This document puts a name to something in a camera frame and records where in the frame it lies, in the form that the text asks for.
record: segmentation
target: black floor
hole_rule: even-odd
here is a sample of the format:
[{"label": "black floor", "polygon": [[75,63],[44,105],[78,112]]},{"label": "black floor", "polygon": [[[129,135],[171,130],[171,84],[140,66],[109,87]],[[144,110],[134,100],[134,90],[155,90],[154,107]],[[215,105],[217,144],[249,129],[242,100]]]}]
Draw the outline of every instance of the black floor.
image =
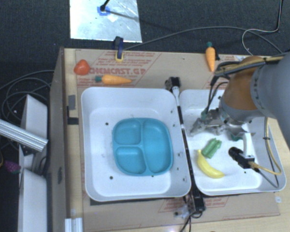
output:
[{"label": "black floor", "polygon": [[[231,26],[274,30],[279,0],[137,0],[143,42],[190,28]],[[0,87],[27,73],[53,70],[60,46],[110,49],[111,42],[70,39],[69,0],[0,0]],[[243,31],[202,29],[180,34],[134,50],[204,52],[207,41],[219,53],[247,54]],[[262,34],[281,51],[290,49],[290,0],[284,0],[280,30]],[[254,55],[279,52],[266,41],[247,34],[245,43]],[[51,82],[50,73],[37,77]],[[39,81],[19,83],[16,90],[33,90]],[[0,106],[8,87],[0,90]],[[40,90],[47,98],[47,89]],[[20,116],[23,104],[14,108]],[[12,116],[11,121],[18,123]],[[18,152],[0,142],[5,160],[18,161]],[[18,176],[0,169],[0,232],[17,231]]]}]

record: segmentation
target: yellow banana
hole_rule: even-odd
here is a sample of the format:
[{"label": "yellow banana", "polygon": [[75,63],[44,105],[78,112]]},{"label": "yellow banana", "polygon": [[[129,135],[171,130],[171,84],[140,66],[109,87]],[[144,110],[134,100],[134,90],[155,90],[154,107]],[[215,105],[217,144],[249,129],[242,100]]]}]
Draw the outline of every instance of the yellow banana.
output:
[{"label": "yellow banana", "polygon": [[206,174],[207,176],[214,179],[222,178],[224,176],[224,173],[213,168],[211,165],[209,165],[205,157],[202,155],[200,149],[198,149],[197,151],[198,151],[197,163],[198,163],[199,168],[202,170],[202,172]]}]

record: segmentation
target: metal sheet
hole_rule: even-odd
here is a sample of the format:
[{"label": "metal sheet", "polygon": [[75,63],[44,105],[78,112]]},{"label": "metal sheet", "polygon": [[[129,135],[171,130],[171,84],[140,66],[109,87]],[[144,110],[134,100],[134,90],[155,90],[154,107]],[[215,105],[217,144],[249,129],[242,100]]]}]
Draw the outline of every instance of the metal sheet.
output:
[{"label": "metal sheet", "polygon": [[105,12],[100,6],[106,0],[70,0],[72,39],[142,42],[136,0],[110,0]]}]

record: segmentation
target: blue plate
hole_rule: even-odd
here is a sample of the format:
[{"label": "blue plate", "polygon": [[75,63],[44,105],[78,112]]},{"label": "blue plate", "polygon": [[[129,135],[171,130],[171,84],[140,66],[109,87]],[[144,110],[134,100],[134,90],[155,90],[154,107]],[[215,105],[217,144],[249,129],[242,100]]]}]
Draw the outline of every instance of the blue plate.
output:
[{"label": "blue plate", "polygon": [[152,118],[128,118],[113,129],[113,152],[117,167],[137,176],[167,172],[173,149],[165,124]]}]

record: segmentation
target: orange carrot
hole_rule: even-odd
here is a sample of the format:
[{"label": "orange carrot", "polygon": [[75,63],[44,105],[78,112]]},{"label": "orange carrot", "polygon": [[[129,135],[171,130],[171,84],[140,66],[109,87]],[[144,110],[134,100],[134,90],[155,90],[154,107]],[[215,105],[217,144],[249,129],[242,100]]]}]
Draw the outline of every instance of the orange carrot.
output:
[{"label": "orange carrot", "polygon": [[124,78],[121,76],[115,76],[115,75],[103,75],[102,77],[96,76],[96,82],[102,81],[104,84],[107,85],[120,85],[125,83],[130,83],[132,80],[128,78]]},{"label": "orange carrot", "polygon": [[207,42],[207,49],[205,51],[207,64],[209,66],[210,71],[214,71],[215,69],[215,59],[216,59],[216,51],[212,46],[211,42]]},{"label": "orange carrot", "polygon": [[74,67],[74,72],[77,75],[87,75],[90,71],[90,66],[86,60],[80,60]]}]

